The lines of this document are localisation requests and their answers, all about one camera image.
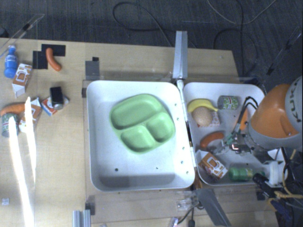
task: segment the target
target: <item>green divided tray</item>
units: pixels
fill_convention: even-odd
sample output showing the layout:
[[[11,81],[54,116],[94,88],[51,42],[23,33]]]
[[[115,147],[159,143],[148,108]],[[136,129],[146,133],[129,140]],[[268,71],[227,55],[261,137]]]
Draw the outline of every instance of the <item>green divided tray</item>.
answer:
[[[149,94],[139,94],[116,104],[110,111],[110,122],[118,138],[134,153],[151,151],[175,134],[169,113]]]

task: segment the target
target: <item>yellow banana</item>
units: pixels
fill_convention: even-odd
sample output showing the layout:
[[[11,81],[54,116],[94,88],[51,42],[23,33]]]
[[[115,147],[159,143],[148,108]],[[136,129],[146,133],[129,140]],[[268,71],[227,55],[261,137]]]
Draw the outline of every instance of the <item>yellow banana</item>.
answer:
[[[216,112],[218,111],[218,109],[215,108],[208,99],[195,99],[195,100],[189,102],[189,104],[187,105],[187,111],[189,113],[191,113],[198,107],[205,107],[208,109],[212,109]]]

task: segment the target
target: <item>white tray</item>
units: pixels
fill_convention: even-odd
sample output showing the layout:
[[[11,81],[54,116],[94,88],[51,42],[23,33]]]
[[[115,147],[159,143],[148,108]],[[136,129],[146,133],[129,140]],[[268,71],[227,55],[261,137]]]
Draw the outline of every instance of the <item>white tray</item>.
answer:
[[[131,153],[109,122],[111,108],[137,94],[151,94],[167,108],[176,134],[162,146]],[[101,191],[186,188],[195,178],[180,93],[167,82],[94,81],[87,88],[90,176]]]
[[[229,134],[239,117],[241,106],[247,96],[251,96],[260,103],[264,97],[264,94],[260,88],[249,84],[228,84],[228,83],[199,83],[193,82],[188,83],[184,87],[184,98],[186,104],[190,101],[198,98],[209,99],[213,106],[217,107],[217,100],[219,96],[236,96],[239,100],[239,107],[237,110],[218,110],[219,120],[221,122],[220,126],[214,127],[198,127],[196,122],[193,120],[191,113],[188,113],[189,126],[192,136],[192,142],[197,152],[200,149],[201,139],[215,131],[222,131],[224,135]],[[253,115],[254,109],[248,106],[248,116],[249,118]],[[214,140],[209,144],[209,146],[215,146],[220,144],[220,140]],[[220,160],[227,169],[231,165],[236,165],[238,167],[247,167],[253,169],[262,169],[266,176],[269,175],[269,166],[262,165],[252,154],[246,153],[244,156],[236,154],[234,151],[229,150],[226,153],[216,155],[218,160]],[[197,163],[201,160],[199,155],[196,155]],[[232,182],[230,181],[228,174],[219,181],[214,181],[204,169],[198,166],[198,172],[200,178],[209,185],[238,185],[238,184],[252,184],[253,182]]]

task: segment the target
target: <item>brown ball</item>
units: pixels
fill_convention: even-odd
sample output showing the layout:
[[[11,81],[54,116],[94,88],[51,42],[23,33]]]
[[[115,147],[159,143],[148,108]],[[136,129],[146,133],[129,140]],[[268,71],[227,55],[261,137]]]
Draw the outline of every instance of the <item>brown ball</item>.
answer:
[[[205,107],[196,108],[191,115],[196,123],[202,127],[210,125],[210,123],[213,121],[211,110]]]

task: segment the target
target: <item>wooden table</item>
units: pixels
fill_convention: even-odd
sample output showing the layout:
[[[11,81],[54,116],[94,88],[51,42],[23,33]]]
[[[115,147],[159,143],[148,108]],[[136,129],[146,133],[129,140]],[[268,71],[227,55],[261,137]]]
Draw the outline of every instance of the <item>wooden table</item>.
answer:
[[[174,48],[132,46],[116,44],[93,44],[41,40],[20,40],[17,43],[19,62],[32,64],[32,51],[40,51],[41,44],[62,44],[66,46],[65,57],[56,57],[62,65],[60,72],[51,67],[48,70],[34,70],[25,95],[14,98],[11,82],[3,75],[4,58],[0,59],[0,108],[8,103],[24,102],[28,96],[39,97],[40,101],[49,96],[49,88],[61,86],[70,103],[60,112],[48,116],[42,112],[36,128],[36,185],[29,189],[33,195],[35,225],[37,227],[72,225],[73,210],[84,210],[87,198],[85,158],[85,118],[81,96],[85,79],[85,61],[99,57],[101,78],[127,79],[140,75],[168,78],[172,72]],[[236,80],[237,71],[230,51],[188,50],[188,71],[190,77],[201,81]],[[28,161],[28,149],[24,133],[18,136],[24,162]],[[264,201],[257,201],[255,187],[215,188],[216,196],[233,226],[276,226],[276,217]],[[93,227],[106,222],[108,227],[128,226],[168,226],[172,206],[173,191],[162,191],[155,200],[155,192],[145,194],[144,201],[149,208],[159,208],[157,218],[150,219],[148,209],[129,200],[125,193],[109,193],[106,196],[107,209],[102,216],[92,216]],[[0,206],[1,226],[24,226],[18,183],[10,157],[8,139],[0,137],[0,197],[9,198],[9,205]],[[196,226],[212,226],[205,210],[195,211]]]

